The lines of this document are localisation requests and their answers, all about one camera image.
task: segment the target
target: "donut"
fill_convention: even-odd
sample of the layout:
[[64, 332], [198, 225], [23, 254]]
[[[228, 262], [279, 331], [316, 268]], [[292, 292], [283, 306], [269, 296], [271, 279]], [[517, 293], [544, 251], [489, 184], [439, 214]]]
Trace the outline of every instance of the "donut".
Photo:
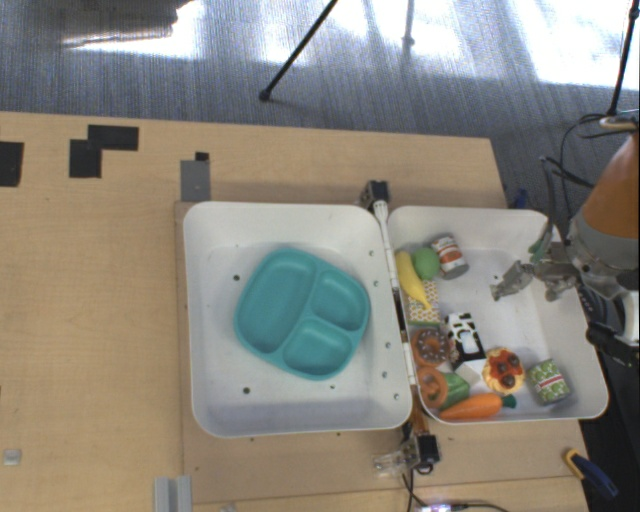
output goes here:
[[520, 358], [506, 348], [494, 348], [487, 352], [487, 362], [482, 378], [497, 393], [510, 395], [524, 384], [525, 373]]
[[436, 327], [416, 331], [411, 347], [418, 366], [436, 367], [449, 360], [449, 342]]
[[432, 366], [423, 366], [418, 370], [418, 384], [424, 405], [430, 409], [437, 409], [447, 399], [449, 387], [447, 380]]

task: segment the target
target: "cow print carton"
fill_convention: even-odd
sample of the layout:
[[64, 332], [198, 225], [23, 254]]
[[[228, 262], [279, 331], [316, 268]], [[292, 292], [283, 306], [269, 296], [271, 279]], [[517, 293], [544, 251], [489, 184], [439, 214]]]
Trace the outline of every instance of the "cow print carton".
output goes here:
[[453, 313], [444, 321], [451, 344], [451, 367], [470, 385], [474, 385], [482, 379], [487, 357], [473, 317], [471, 313]]

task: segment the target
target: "wooden table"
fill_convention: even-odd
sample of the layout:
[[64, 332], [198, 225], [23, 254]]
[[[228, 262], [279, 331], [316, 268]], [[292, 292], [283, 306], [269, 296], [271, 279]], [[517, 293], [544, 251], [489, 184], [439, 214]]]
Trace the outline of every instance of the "wooden table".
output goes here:
[[[105, 151], [102, 179], [71, 179], [69, 140], [85, 139], [90, 123], [138, 126], [139, 150]], [[405, 509], [398, 481], [370, 470], [371, 443], [388, 434], [275, 437], [243, 448], [198, 441], [188, 418], [183, 425], [180, 160], [210, 153], [217, 200], [352, 203], [367, 180], [384, 179], [393, 207], [503, 207], [488, 141], [13, 113], [0, 114], [0, 141], [25, 143], [20, 185], [0, 188], [0, 450], [23, 451], [19, 466], [0, 466], [0, 511], [146, 512], [153, 479], [184, 473], [198, 512], [231, 500], [239, 512]], [[561, 460], [569, 447], [585, 451], [577, 421], [430, 424], [443, 461], [417, 480], [424, 499], [587, 510]], [[198, 449], [222, 481], [189, 466]], [[320, 461], [312, 478], [278, 477], [292, 454], [307, 452]], [[225, 458], [238, 453], [245, 457]], [[271, 461], [264, 478], [250, 471], [254, 456]], [[321, 470], [338, 463], [353, 470], [339, 478]]]

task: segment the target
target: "green can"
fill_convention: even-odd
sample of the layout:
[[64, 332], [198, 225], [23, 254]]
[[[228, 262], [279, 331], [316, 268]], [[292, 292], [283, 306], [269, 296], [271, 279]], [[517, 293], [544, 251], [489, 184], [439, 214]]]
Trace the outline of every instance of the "green can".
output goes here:
[[544, 405], [564, 400], [571, 389], [553, 359], [547, 359], [527, 370], [527, 379]]

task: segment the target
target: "yellow banana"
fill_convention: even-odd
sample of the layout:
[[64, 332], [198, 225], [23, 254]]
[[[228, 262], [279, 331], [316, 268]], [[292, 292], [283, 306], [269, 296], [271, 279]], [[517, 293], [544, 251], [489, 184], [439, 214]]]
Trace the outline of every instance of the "yellow banana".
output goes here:
[[416, 274], [408, 252], [399, 251], [396, 253], [396, 269], [398, 270], [398, 280], [402, 289], [411, 297], [422, 303], [426, 309], [431, 309], [431, 304], [427, 300], [422, 281]]

